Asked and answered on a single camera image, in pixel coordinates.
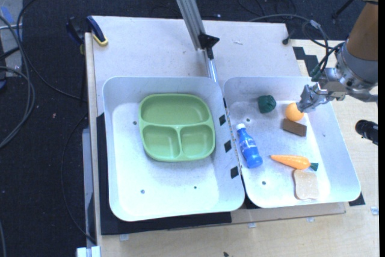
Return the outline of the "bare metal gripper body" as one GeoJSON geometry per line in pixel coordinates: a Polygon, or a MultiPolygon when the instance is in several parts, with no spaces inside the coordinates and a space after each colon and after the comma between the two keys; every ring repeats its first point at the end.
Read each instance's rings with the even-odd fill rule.
{"type": "Polygon", "coordinates": [[[374,84],[359,78],[349,69],[326,68],[316,82],[316,94],[324,101],[342,101],[346,96],[362,102],[373,102],[374,84]]]}

